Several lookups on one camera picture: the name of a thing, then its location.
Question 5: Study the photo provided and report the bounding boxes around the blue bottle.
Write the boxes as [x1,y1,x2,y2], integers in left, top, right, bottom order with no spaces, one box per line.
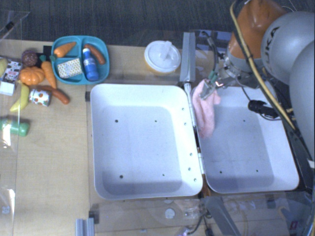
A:
[82,48,100,82]

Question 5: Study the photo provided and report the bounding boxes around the orange pumpkin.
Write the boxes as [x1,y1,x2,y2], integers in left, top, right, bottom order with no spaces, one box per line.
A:
[19,66,46,87]

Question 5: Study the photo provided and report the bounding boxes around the orange cup with white lid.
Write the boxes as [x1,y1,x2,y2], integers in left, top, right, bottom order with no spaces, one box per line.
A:
[143,40,182,75]

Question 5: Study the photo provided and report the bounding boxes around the white yellow-patterned carton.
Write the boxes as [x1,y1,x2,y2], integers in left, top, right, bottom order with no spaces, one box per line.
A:
[57,58,84,80]

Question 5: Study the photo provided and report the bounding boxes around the orange carrot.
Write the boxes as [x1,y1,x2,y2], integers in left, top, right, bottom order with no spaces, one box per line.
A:
[53,41,77,59]
[39,55,58,90]

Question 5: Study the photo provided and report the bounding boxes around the blue divided plate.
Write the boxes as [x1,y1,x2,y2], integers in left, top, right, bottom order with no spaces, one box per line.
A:
[50,35,110,86]

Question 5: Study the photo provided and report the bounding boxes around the dark purple grapes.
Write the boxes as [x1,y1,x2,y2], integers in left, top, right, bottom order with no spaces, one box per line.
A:
[21,49,39,67]

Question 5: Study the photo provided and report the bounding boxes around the green bottle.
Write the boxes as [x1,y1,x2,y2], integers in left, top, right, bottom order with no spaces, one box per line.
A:
[0,118,31,138]

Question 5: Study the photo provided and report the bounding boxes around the white plastic tray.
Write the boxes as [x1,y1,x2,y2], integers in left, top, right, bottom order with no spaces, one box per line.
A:
[90,83,204,201]
[196,86,300,195]

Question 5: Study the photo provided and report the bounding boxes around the pink cloth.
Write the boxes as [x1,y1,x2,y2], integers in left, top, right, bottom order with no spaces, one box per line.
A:
[191,79,221,140]

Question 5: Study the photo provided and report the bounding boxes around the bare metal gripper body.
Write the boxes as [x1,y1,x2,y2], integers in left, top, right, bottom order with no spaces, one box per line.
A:
[208,65,239,91]

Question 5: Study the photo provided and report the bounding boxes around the brown sausage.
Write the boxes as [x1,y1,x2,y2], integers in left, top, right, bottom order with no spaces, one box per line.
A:
[84,43,107,66]
[36,85,71,106]

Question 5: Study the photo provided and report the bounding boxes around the yellow rounded toy food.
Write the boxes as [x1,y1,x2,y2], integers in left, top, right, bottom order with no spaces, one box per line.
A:
[0,58,8,78]

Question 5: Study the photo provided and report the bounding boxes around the yellow banana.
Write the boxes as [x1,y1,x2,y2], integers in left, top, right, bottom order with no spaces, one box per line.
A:
[9,81,31,113]

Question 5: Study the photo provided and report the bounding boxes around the black and white milk carton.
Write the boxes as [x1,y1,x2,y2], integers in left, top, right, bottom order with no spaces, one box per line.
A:
[0,57,23,97]

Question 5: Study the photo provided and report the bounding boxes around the white can with orange print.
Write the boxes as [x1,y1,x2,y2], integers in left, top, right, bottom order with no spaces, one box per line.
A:
[28,88,53,107]

